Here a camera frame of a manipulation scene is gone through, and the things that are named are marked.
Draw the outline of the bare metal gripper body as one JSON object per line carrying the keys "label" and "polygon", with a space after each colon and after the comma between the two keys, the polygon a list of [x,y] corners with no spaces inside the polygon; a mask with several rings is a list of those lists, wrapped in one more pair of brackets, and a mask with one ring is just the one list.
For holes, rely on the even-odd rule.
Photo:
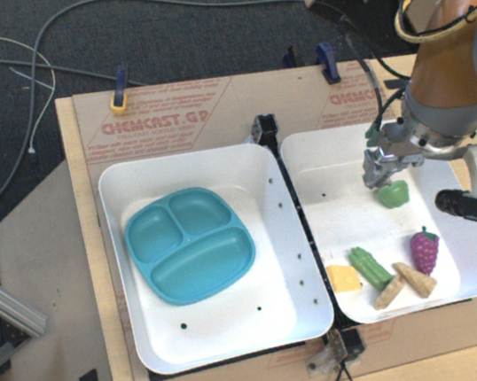
{"label": "bare metal gripper body", "polygon": [[405,114],[371,125],[376,164],[392,170],[419,166],[425,159],[454,160],[465,155],[465,140],[477,130],[477,104]]}

